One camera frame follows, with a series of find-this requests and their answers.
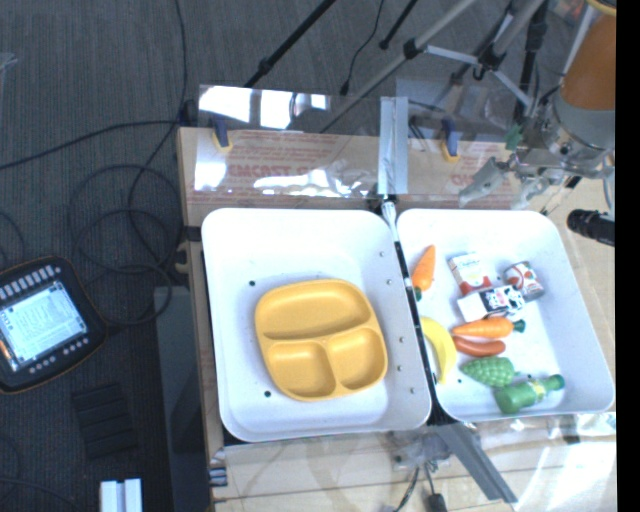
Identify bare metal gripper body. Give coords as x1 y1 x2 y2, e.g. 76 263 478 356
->
507 123 616 182

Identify red and white carton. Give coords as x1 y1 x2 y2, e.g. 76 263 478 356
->
445 251 494 298

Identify red and white can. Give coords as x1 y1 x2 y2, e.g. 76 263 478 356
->
501 260 547 302

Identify small orange carrot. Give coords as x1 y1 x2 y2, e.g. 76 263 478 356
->
410 243 438 302

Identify thin black and white rod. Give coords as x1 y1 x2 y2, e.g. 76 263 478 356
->
381 198 441 419

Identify black and white milk carton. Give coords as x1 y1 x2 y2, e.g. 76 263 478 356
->
455 284 527 324

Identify long orange carrot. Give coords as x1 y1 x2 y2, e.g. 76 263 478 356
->
450 315 528 341

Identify white plastic tray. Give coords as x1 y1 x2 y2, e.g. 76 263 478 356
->
395 207 617 424
200 206 433 444

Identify orange sausage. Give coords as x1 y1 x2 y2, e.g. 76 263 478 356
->
451 335 508 359

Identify yellow banana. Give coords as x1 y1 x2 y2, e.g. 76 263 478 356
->
419 315 459 386

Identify green grapes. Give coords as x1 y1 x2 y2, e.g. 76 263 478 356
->
459 355 518 389

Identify green bottle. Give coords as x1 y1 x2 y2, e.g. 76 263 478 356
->
493 373 567 416

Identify yellow divided plate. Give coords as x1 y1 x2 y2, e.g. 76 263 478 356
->
253 277 390 403

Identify black cylinder on white bracket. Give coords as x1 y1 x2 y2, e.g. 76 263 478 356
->
566 167 617 247

